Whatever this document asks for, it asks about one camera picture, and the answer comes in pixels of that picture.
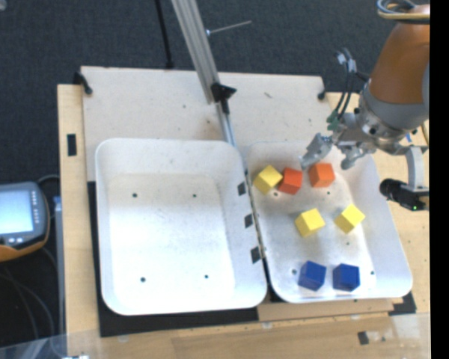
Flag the blue cube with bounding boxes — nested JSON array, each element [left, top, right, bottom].
[[297, 260, 328, 292], [332, 263, 361, 292]]

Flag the white plastic tray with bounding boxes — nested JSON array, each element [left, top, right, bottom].
[[243, 140, 414, 304], [94, 137, 268, 316]]

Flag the black cylinder on white bracket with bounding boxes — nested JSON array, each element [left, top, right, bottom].
[[379, 144, 430, 212]]

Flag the pale wood board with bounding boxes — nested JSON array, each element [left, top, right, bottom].
[[80, 65, 329, 181]]

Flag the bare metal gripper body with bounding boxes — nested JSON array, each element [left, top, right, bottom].
[[332, 111, 411, 156]]

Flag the orange cube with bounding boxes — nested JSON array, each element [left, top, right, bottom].
[[308, 162, 336, 188]]

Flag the yellow cube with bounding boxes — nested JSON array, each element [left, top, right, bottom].
[[333, 203, 366, 235], [294, 207, 326, 238], [252, 165, 284, 195]]

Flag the red cube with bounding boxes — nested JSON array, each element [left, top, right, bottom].
[[278, 167, 304, 196]]

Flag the thin black and white rod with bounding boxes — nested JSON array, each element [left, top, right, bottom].
[[242, 165, 267, 263]]

